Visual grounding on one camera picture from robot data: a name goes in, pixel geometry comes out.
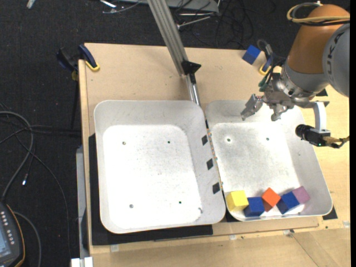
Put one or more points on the yellow cube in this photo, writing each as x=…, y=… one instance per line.
x=237, y=200

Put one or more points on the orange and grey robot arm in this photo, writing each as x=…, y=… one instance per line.
x=311, y=46

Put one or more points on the white plastic tray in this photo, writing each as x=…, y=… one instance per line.
x=150, y=174
x=256, y=163

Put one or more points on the pink cube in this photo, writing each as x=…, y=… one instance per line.
x=302, y=195

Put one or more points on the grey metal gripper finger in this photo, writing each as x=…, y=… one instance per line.
x=278, y=113
x=251, y=107

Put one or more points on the black cylinder on white bracket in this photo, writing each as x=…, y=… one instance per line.
x=311, y=134

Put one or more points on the blue cube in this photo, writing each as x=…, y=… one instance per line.
x=289, y=202
x=255, y=206
x=251, y=54

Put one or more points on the orange cube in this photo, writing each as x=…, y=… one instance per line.
x=271, y=197

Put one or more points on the pale wood board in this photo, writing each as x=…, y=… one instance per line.
x=139, y=74

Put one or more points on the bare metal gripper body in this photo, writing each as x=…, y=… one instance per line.
x=278, y=93

